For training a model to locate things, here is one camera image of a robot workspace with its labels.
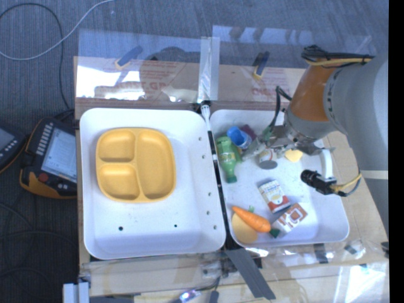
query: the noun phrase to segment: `orange divided tray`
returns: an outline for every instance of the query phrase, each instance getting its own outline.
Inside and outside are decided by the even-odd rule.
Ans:
[[[172,145],[158,130],[108,130],[98,139],[95,157],[98,186],[110,199],[152,202],[165,199],[175,189]]]

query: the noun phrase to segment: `device screen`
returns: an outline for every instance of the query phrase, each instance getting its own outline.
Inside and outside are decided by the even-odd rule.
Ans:
[[[13,138],[14,136],[12,134],[9,134],[7,131],[0,128],[0,150],[8,145]]]
[[[77,183],[76,138],[73,135],[54,129],[42,170]]]

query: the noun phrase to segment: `carrot top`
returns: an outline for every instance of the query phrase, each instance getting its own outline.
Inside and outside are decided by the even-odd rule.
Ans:
[[[270,222],[256,213],[247,211],[238,206],[232,207],[233,211],[251,228],[257,232],[269,232],[271,230]]]

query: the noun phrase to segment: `green bottle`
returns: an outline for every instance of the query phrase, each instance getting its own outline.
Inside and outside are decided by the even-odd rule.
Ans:
[[[228,183],[237,182],[237,177],[234,174],[234,167],[237,159],[232,146],[232,140],[228,136],[219,137],[216,139],[218,150],[218,159],[222,169],[226,173],[226,181]]]

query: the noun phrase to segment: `emergency stop button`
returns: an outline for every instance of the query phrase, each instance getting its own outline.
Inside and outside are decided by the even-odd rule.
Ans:
[[[38,176],[38,181],[42,182],[42,183],[46,183],[46,181],[49,179],[48,174],[46,173],[41,173]]]

